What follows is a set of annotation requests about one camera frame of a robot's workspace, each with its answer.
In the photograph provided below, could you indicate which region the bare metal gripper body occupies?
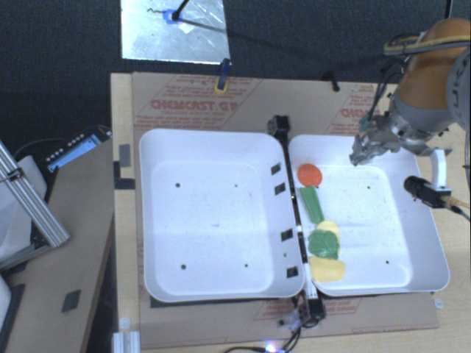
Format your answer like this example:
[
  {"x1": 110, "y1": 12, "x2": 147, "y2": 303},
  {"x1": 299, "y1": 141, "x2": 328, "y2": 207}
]
[{"x1": 358, "y1": 115, "x2": 439, "y2": 157}]

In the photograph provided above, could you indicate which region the green toy broccoli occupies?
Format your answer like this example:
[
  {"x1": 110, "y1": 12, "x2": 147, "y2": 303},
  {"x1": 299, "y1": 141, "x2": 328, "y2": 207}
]
[{"x1": 307, "y1": 229, "x2": 341, "y2": 260}]

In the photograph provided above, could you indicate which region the black cylinder on white bracket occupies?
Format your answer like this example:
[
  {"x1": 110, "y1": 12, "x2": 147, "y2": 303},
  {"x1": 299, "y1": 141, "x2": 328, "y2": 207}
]
[{"x1": 403, "y1": 147, "x2": 453, "y2": 210}]

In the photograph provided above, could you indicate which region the white plastic tray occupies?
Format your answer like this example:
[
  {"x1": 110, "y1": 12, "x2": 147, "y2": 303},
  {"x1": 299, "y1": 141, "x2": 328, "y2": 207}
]
[
  {"x1": 138, "y1": 128, "x2": 307, "y2": 304},
  {"x1": 288, "y1": 134, "x2": 451, "y2": 298}
]

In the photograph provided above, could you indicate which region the thin black and white rod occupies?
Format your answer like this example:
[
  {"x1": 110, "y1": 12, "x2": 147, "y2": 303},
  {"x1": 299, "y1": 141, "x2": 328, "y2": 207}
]
[{"x1": 278, "y1": 132, "x2": 318, "y2": 303}]

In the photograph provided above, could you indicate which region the small yellow toy food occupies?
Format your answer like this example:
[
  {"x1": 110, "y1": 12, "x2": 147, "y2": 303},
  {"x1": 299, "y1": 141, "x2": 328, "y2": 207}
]
[{"x1": 315, "y1": 219, "x2": 341, "y2": 239}]

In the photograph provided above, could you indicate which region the brown cardboard board red print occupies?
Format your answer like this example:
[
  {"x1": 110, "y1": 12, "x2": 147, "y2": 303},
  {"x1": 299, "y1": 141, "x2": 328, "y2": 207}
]
[{"x1": 131, "y1": 72, "x2": 441, "y2": 349}]

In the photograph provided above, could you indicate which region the green toy cucumber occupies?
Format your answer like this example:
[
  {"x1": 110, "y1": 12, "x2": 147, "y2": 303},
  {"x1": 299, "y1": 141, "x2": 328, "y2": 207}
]
[{"x1": 299, "y1": 185, "x2": 325, "y2": 224}]

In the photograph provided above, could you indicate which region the orange round toy food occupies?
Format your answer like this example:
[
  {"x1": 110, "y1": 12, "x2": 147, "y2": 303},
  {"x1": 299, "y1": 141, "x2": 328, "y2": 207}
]
[{"x1": 297, "y1": 163, "x2": 324, "y2": 188}]

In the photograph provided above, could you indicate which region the yellow toy bread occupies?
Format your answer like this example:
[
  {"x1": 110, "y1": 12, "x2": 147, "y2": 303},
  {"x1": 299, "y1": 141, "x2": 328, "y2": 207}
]
[{"x1": 308, "y1": 256, "x2": 347, "y2": 283}]

